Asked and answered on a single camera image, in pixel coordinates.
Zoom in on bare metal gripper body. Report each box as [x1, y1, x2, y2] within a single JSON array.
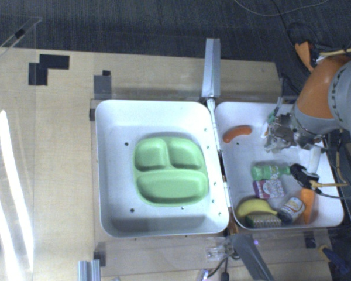
[[276, 124, 314, 149]]

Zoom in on green plastic bottle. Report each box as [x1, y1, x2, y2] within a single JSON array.
[[250, 163, 292, 182]]

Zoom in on white plastic tray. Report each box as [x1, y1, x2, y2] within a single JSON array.
[[94, 99, 230, 239], [215, 101, 346, 231]]

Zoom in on purple carton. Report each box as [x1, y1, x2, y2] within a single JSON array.
[[252, 179, 285, 200]]

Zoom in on orange sausage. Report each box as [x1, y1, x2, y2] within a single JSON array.
[[222, 125, 253, 144]]

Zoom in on small can with dark cap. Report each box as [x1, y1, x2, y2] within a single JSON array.
[[277, 197, 306, 225]]

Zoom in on yellow banana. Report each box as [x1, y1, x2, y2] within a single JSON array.
[[236, 198, 278, 220]]

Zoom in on orange carrot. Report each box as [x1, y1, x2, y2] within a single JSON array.
[[299, 188, 316, 225]]

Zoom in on green divided plate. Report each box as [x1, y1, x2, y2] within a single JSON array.
[[132, 136, 210, 208]]

